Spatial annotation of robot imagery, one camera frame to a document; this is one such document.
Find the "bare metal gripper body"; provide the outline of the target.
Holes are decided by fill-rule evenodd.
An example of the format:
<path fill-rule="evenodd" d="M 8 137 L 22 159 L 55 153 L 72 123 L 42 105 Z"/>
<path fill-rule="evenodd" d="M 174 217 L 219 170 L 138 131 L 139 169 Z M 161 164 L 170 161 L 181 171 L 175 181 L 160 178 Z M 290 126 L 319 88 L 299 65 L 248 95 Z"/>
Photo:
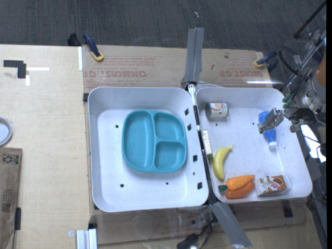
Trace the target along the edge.
<path fill-rule="evenodd" d="M 317 92 L 309 87 L 304 94 L 288 93 L 284 97 L 284 116 L 293 125 L 313 125 L 319 123 L 326 125 L 326 102 L 324 92 Z"/>

